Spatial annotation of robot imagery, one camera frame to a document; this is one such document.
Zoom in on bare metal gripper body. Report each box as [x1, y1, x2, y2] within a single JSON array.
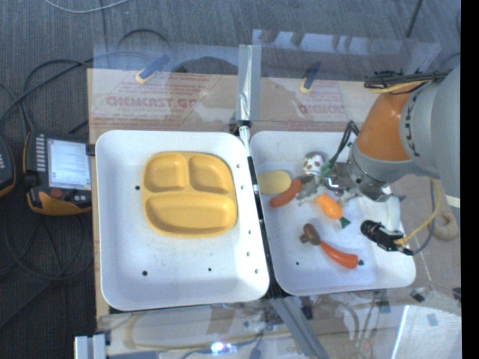
[[324, 162, 407, 203]]

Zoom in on white can with red dots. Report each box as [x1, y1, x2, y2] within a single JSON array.
[[302, 152, 326, 177]]

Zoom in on red sausage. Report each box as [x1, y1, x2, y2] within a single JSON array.
[[269, 178, 303, 209]]

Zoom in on short orange carrot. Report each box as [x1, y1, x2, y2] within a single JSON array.
[[314, 193, 352, 229]]

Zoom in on yellow bread slice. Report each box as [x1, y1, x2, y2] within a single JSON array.
[[256, 169, 293, 196]]

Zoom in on brown mushroom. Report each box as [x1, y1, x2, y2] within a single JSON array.
[[299, 222, 323, 247]]

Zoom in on long orange carrot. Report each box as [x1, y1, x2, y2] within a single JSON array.
[[319, 241, 365, 270]]

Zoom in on white plastic tray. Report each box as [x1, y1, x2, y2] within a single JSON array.
[[248, 130, 418, 297], [94, 129, 271, 312]]

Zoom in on beige doughnut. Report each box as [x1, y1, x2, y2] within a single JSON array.
[[435, 210, 461, 242]]

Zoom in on yellow divided plate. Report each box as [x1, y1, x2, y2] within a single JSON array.
[[141, 150, 240, 239]]

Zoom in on brown cardboard board red print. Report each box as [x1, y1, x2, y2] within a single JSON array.
[[86, 68, 462, 325]]

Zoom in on black cylinder on white bracket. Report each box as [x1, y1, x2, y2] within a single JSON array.
[[360, 194, 406, 254]]

